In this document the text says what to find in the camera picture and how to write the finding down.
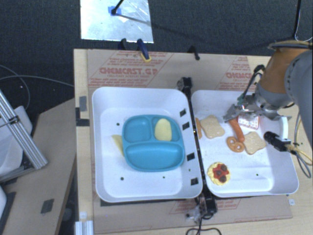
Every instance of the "blue divided plate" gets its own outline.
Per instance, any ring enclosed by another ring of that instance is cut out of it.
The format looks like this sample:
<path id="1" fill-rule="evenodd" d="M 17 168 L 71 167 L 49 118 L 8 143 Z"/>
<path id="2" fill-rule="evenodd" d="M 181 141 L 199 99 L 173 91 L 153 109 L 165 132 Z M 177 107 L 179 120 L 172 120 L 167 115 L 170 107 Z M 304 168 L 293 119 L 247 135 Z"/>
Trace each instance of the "blue divided plate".
<path id="1" fill-rule="evenodd" d="M 154 131 L 157 122 L 167 119 L 171 124 L 172 140 L 159 141 Z M 123 150 L 129 166 L 140 171 L 167 171 L 184 161 L 185 149 L 177 123 L 166 116 L 139 115 L 129 118 L 122 133 Z"/>

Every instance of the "black metal post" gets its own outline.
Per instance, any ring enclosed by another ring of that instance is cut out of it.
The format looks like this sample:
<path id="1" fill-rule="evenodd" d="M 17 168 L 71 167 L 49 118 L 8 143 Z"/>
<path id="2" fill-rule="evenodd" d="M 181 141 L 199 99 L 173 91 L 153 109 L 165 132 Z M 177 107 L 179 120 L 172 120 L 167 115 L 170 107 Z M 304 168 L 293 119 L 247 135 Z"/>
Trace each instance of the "black metal post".
<path id="1" fill-rule="evenodd" d="M 124 0 L 120 0 L 120 1 L 118 2 L 117 6 L 111 11 L 111 14 L 112 14 L 112 15 L 115 15 L 115 14 L 116 14 L 117 9 L 119 8 L 119 6 L 122 4 L 123 1 L 124 1 Z"/>
<path id="2" fill-rule="evenodd" d="M 296 12 L 296 15 L 295 15 L 294 29 L 293 29 L 293 35 L 292 35 L 294 38 L 295 38 L 295 35 L 297 33 L 298 25 L 299 25 L 301 1 L 302 0 L 298 0 L 297 12 Z"/>

